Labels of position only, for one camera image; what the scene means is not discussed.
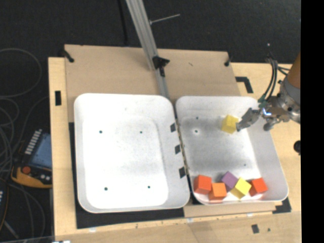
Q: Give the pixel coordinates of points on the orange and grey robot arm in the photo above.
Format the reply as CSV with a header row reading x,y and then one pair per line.
x,y
294,81

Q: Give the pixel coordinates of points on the purple cube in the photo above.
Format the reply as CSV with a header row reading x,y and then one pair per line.
x,y
229,179

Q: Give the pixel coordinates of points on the brown cardboard board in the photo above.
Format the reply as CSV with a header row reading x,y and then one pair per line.
x,y
114,70

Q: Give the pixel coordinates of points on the yellow cube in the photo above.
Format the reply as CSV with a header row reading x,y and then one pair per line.
x,y
241,187
229,124

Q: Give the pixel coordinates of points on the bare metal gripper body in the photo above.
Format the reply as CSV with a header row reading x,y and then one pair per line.
x,y
281,110

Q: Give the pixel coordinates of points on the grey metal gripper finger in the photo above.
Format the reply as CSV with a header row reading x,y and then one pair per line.
x,y
249,119

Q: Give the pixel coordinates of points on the black cylinder on white bracket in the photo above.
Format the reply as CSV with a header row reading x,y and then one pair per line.
x,y
298,147

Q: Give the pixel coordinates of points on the orange cube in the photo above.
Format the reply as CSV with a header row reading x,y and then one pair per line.
x,y
219,191

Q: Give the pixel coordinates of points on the white plastic tray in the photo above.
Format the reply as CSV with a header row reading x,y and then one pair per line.
x,y
217,151
126,156

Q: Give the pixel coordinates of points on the red-orange cube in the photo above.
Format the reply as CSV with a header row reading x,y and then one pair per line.
x,y
202,184
258,185

